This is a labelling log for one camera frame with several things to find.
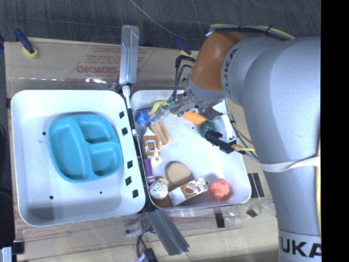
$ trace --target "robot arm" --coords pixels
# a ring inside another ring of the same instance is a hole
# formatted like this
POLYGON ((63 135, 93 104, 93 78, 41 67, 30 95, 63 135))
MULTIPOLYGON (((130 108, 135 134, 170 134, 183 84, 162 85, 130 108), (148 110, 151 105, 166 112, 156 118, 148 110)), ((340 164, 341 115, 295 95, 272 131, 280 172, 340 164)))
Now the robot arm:
POLYGON ((172 112, 195 108, 209 121, 225 98, 244 109, 275 203, 282 262, 321 261, 316 207, 320 140, 320 37, 243 38, 213 32, 198 53, 172 112))

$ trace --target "blue divided dish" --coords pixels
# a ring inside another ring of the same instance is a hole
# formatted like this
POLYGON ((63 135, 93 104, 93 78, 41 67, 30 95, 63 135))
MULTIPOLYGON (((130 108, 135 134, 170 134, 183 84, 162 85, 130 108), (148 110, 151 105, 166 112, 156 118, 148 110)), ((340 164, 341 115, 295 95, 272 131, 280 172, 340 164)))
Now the blue divided dish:
POLYGON ((48 132, 52 161, 70 182, 87 182, 115 173, 123 164, 122 149, 111 124, 98 115, 60 118, 48 132))

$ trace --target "white tray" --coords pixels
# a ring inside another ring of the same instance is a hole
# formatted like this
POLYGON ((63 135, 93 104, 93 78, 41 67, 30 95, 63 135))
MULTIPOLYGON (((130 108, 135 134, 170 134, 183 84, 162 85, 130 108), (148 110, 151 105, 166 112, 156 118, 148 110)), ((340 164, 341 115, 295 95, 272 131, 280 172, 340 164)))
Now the white tray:
POLYGON ((21 91, 12 98, 11 115, 18 206, 26 223, 46 226, 125 216, 142 210, 145 192, 127 110, 119 94, 21 91), (69 182, 59 176, 45 133, 53 121, 73 114, 100 115, 115 128, 124 160, 115 174, 85 183, 69 182))
MULTIPOLYGON (((150 90, 138 91, 131 97, 134 111, 151 108, 156 101, 167 100, 173 91, 150 90)), ((215 109, 226 113, 224 102, 215 109)), ((224 178, 230 185, 232 194, 225 200, 218 201, 210 192, 205 192, 183 204, 175 207, 159 207, 164 210, 178 210, 191 208, 208 208, 216 206, 235 205, 246 202, 251 196, 251 185, 241 154, 232 152, 227 154, 217 146, 212 146, 199 132, 199 126, 175 115, 167 116, 163 121, 171 137, 170 144, 160 148, 162 163, 153 168, 154 176, 166 177, 166 164, 180 161, 190 170, 192 179, 203 177, 208 184, 216 178, 224 178)), ((139 138, 145 132, 145 124, 136 125, 139 138)))

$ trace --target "dark gray floor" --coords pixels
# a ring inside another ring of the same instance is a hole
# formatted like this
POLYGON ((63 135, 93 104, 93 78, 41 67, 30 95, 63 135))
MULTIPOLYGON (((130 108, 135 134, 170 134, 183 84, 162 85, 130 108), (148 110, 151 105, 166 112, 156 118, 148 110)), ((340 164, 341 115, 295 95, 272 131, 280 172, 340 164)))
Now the dark gray floor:
MULTIPOLYGON (((135 25, 140 28, 140 45, 173 47, 173 37, 179 35, 192 50, 200 49, 213 23, 272 25, 295 37, 321 35, 321 0, 133 1, 148 16, 129 0, 0 0, 0 33, 9 41, 15 40, 13 29, 19 28, 30 37, 119 44, 122 25, 135 25)), ((0 57, 0 123, 6 129, 4 74, 0 57)), ((12 222, 8 222, 11 207, 5 195, 11 189, 7 147, 0 147, 0 154, 4 156, 0 167, 1 248, 4 238, 12 235, 12 222)))

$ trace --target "purple object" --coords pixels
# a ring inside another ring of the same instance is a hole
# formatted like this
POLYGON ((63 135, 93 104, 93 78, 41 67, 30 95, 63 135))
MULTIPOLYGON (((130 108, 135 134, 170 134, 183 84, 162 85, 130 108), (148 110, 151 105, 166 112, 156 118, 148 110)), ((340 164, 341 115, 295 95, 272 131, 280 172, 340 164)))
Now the purple object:
POLYGON ((146 171, 146 177, 148 184, 151 184, 155 181, 155 177, 153 176, 153 169, 152 169, 152 163, 149 158, 146 158, 143 160, 144 169, 146 171))

